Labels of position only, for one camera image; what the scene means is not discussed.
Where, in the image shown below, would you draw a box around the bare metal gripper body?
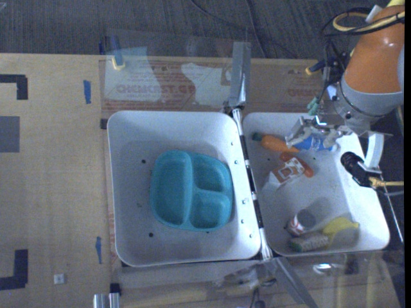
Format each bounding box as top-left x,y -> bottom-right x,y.
307,103 -> 383,137

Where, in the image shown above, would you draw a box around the blue and white bottle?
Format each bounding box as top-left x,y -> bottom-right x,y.
292,134 -> 338,153

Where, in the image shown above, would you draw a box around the orange carrot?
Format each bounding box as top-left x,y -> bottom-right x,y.
251,132 -> 301,155

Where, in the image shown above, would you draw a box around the white and orange carton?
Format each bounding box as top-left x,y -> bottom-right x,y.
261,157 -> 306,193

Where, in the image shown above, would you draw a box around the white plastic tray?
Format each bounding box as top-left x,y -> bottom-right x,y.
107,110 -> 262,268
241,112 -> 391,258

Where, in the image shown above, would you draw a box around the yellow banana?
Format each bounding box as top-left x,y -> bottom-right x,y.
322,216 -> 360,237

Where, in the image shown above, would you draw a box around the red and white can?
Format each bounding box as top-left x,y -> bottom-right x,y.
286,208 -> 318,237

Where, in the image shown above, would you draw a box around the teal divided plate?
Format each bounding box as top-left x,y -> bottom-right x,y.
150,149 -> 234,232

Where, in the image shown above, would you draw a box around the brown cardboard board red print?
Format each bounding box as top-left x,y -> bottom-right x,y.
98,56 -> 405,301

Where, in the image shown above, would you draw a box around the black cylinder on white bracket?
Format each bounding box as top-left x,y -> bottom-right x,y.
340,132 -> 385,188

